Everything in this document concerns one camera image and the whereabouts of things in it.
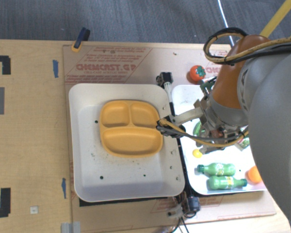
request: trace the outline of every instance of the bottle cap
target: bottle cap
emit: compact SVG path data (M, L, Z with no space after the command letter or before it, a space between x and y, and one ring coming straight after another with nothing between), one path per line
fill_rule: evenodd
M243 181L243 185L242 186L247 186L248 181L246 179L242 179L242 181Z
M199 172L199 173L204 172L204 165L198 165L197 166L197 172Z

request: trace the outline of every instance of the blue tape piece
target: blue tape piece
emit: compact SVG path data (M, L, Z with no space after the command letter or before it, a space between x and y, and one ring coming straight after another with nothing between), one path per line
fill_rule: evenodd
M58 61L57 60L53 60L53 72L54 72L55 78L58 78Z
M63 181L62 181L62 189L64 193L64 199L66 199L66 179L65 178L63 178Z

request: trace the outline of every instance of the green object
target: green object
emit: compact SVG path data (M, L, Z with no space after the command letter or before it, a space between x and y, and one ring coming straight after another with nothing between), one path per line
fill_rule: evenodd
M208 179L208 185L211 190L228 190L235 187L243 187L247 185L246 179L237 180L232 176L211 176Z
M233 176L236 173L236 168L234 164L211 163L206 166L198 165L197 172L216 176Z

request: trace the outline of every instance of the yellow plate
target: yellow plate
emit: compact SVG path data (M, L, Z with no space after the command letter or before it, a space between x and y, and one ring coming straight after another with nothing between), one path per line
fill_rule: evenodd
M113 100L100 111L100 139L104 149L119 157L147 157L159 152L163 136L156 130L160 119L149 103Z

